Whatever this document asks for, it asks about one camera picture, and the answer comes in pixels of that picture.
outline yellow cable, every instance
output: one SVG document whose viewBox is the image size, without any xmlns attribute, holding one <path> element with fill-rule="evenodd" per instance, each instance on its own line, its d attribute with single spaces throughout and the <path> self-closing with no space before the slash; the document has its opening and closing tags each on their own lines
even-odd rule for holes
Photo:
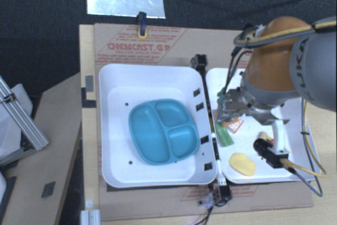
<svg viewBox="0 0 337 225">
<path fill-rule="evenodd" d="M 276 33 L 273 33 L 273 34 L 270 34 L 270 35 L 267 35 L 267 36 L 254 38 L 254 39 L 251 39 L 251 40 L 237 40 L 236 42 L 240 43 L 240 44 L 250 44 L 250 43 L 256 43 L 256 42 L 263 42 L 263 41 L 270 40 L 272 38 L 277 38 L 277 37 L 281 37 L 281 36 L 285 36 L 285 35 L 289 35 L 289 34 L 295 34 L 295 33 L 310 31 L 310 30 L 314 30 L 314 29 L 322 29 L 322 28 L 332 27 L 332 26 L 336 26 L 336 21 L 318 23 L 318 24 L 315 24 L 315 28 L 313 28 L 311 25 L 302 26 L 302 27 L 297 27 L 297 28 L 293 28 L 293 29 L 289 29 L 289 30 L 276 32 Z"/>
<path fill-rule="evenodd" d="M 308 103 L 307 101 L 304 101 L 304 120 L 306 120 L 306 105 L 307 105 L 307 103 Z M 305 123 L 304 123 L 304 132 L 306 132 L 306 124 Z M 311 156 L 314 159 L 314 161 L 316 162 L 316 164 L 318 165 L 318 167 L 321 169 L 322 173 L 316 173 L 316 172 L 313 172 L 311 170 L 308 170 L 307 168 L 299 166 L 299 165 L 291 162 L 288 159 L 280 159 L 280 162 L 283 164 L 283 166 L 288 167 L 288 168 L 296 168 L 296 169 L 307 172 L 307 173 L 312 174 L 312 175 L 317 176 L 317 177 L 326 177 L 326 171 L 323 168 L 323 166 L 320 164 L 318 159 L 315 157 L 315 154 L 312 150 L 311 144 L 310 144 L 309 139 L 308 139 L 308 135 L 305 134 L 304 136 L 305 136 L 305 140 L 306 140 L 306 143 L 308 145 L 309 151 L 311 153 Z"/>
</svg>

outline blue plate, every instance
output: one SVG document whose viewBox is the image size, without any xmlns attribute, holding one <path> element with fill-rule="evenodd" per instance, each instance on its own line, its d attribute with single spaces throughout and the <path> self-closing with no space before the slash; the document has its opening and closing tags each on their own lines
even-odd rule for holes
<svg viewBox="0 0 337 225">
<path fill-rule="evenodd" d="M 177 100 L 139 104 L 130 112 L 129 126 L 139 155 L 153 165 L 185 159 L 199 147 L 193 119 Z"/>
</svg>

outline metal frame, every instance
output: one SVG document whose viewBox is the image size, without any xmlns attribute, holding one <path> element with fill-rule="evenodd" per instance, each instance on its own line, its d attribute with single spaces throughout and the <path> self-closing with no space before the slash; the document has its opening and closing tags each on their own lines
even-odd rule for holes
<svg viewBox="0 0 337 225">
<path fill-rule="evenodd" d="M 20 127 L 21 131 L 28 139 L 34 149 L 24 151 L 24 148 L 9 154 L 0 160 L 0 166 L 4 166 L 12 161 L 20 159 L 32 152 L 41 150 L 49 144 L 47 138 L 37 128 L 32 118 L 21 107 L 14 93 L 0 76 L 0 104 L 6 109 L 11 118 Z"/>
</svg>

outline black clip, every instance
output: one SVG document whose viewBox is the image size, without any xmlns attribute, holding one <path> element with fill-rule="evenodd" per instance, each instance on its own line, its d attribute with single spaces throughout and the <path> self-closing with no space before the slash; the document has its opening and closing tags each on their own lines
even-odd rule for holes
<svg viewBox="0 0 337 225">
<path fill-rule="evenodd" d="M 136 24 L 140 25 L 140 28 L 138 29 L 138 38 L 142 40 L 146 39 L 147 29 L 146 29 L 146 13 L 145 12 L 139 12 L 136 18 Z"/>
<path fill-rule="evenodd" d="M 8 102 L 14 101 L 16 99 L 16 96 L 15 96 L 14 93 L 11 93 L 11 94 L 3 97 L 3 99 L 4 99 L 3 101 L 0 101 L 0 104 L 4 103 L 4 102 L 8 103 Z"/>
</svg>

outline white bracket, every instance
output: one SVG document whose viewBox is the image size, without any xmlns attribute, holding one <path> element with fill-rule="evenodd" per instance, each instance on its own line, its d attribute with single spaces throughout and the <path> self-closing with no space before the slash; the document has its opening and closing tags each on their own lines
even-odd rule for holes
<svg viewBox="0 0 337 225">
<path fill-rule="evenodd" d="M 88 211 L 81 211 L 81 225 L 100 225 L 101 212 L 97 209 Z"/>
<path fill-rule="evenodd" d="M 212 139 L 216 138 L 215 133 L 212 133 Z M 221 160 L 218 159 L 216 161 L 216 179 L 218 185 L 227 185 L 226 177 L 224 176 L 222 169 L 221 169 Z"/>
<path fill-rule="evenodd" d="M 273 149 L 275 152 L 284 151 L 285 146 L 285 130 L 284 124 L 281 120 L 276 120 L 272 123 L 273 135 L 274 135 L 274 144 Z"/>
</svg>

